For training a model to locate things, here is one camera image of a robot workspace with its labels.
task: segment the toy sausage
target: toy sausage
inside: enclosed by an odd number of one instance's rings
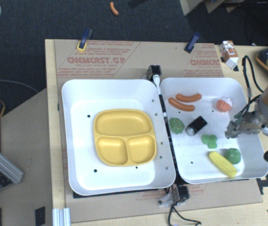
[[[183,104],[181,102],[179,102],[178,100],[176,100],[175,98],[173,97],[170,97],[168,99],[168,102],[176,107],[177,109],[179,110],[182,110],[182,111],[194,111],[195,110],[195,107],[193,105],[186,105],[186,104]]]
[[[119,15],[119,12],[116,10],[116,8],[114,7],[114,3],[113,2],[110,2],[110,10],[112,11],[112,13],[115,15],[115,16],[118,16]]]
[[[202,98],[201,94],[195,94],[193,96],[184,96],[182,94],[177,94],[176,99],[182,102],[194,102]]]

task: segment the white and brown box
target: white and brown box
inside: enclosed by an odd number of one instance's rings
[[[233,41],[223,41],[219,46],[219,50],[223,57],[224,63],[233,70],[237,66],[238,61],[238,55]]]

